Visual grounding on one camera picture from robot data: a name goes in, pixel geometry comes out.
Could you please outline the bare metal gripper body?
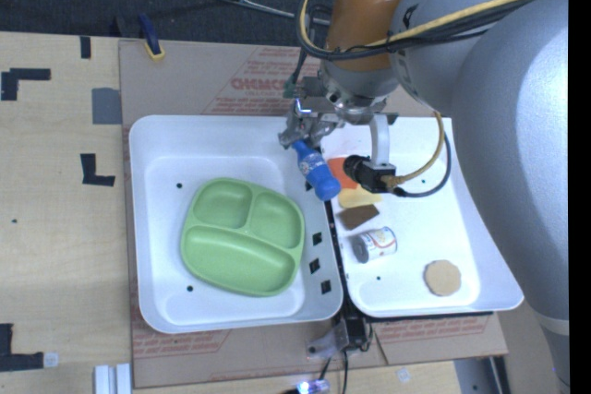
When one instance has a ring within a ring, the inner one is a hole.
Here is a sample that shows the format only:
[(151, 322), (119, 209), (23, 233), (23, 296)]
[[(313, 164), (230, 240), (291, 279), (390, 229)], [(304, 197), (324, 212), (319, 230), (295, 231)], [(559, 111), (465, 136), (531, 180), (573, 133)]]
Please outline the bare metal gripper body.
[(359, 95), (332, 77), (289, 78), (286, 98), (293, 100), (287, 136), (326, 136), (345, 124), (368, 125), (375, 115), (384, 115), (392, 125), (399, 116), (385, 111), (386, 98)]

